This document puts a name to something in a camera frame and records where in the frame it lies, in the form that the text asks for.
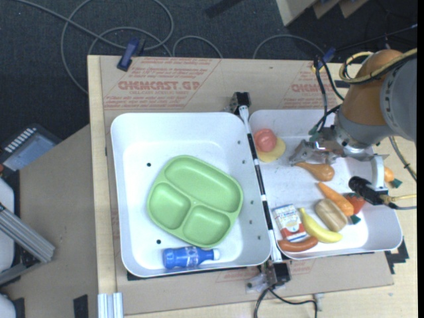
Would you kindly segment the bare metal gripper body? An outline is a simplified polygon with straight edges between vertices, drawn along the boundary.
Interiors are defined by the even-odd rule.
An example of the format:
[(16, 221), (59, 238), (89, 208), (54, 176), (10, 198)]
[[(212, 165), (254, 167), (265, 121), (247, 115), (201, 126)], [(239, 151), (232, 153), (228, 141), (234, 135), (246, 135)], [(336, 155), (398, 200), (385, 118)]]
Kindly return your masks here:
[(341, 127), (324, 127), (320, 131), (311, 135), (310, 142), (313, 143), (314, 155), (325, 160), (327, 152), (334, 152), (339, 158), (354, 158), (357, 160), (367, 160), (372, 156), (372, 149), (369, 145), (353, 139)]

